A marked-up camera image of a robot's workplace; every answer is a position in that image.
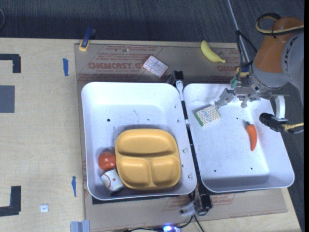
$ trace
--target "yellow divided tray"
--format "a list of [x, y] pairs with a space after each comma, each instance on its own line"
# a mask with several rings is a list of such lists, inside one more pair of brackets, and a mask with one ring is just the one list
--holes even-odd
[[177, 143], [165, 130], [124, 131], [116, 140], [115, 154], [119, 177], [128, 188], [165, 189], [176, 185], [180, 179]]

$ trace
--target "cardboard sheet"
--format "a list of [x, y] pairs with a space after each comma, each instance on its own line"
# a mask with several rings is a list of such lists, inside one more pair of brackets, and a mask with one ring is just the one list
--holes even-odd
[[[81, 104], [83, 86], [93, 81], [165, 82], [174, 70], [183, 71], [185, 84], [192, 82], [228, 83], [235, 74], [235, 68], [239, 63], [239, 53], [233, 48], [213, 50], [226, 59], [224, 64], [207, 60], [201, 54], [199, 47], [90, 44], [87, 52], [81, 52], [78, 50], [78, 45], [75, 45], [85, 213], [86, 219], [90, 220], [92, 232], [186, 223], [188, 217], [181, 216], [180, 209], [189, 203], [189, 198], [184, 195], [113, 203], [94, 201], [87, 189], [86, 179]], [[155, 56], [169, 67], [161, 79], [142, 68], [142, 64], [150, 55]], [[280, 189], [213, 195], [211, 198], [213, 208], [206, 216], [200, 217], [200, 221], [287, 211]]]

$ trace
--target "gray square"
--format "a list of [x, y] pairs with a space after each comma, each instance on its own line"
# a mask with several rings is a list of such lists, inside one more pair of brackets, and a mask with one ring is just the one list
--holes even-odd
[[15, 112], [15, 86], [0, 85], [0, 113]]

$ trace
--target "toy carrot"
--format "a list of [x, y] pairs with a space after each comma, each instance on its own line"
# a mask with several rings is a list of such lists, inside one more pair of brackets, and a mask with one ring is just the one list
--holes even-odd
[[250, 138], [251, 151], [254, 151], [256, 143], [257, 143], [257, 132], [256, 128], [253, 124], [246, 122], [246, 131]]

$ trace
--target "led light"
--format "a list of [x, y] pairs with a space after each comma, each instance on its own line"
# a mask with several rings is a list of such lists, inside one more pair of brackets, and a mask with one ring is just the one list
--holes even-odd
[[174, 226], [164, 226], [163, 227], [163, 232], [180, 232], [181, 229], [178, 229], [177, 227]]

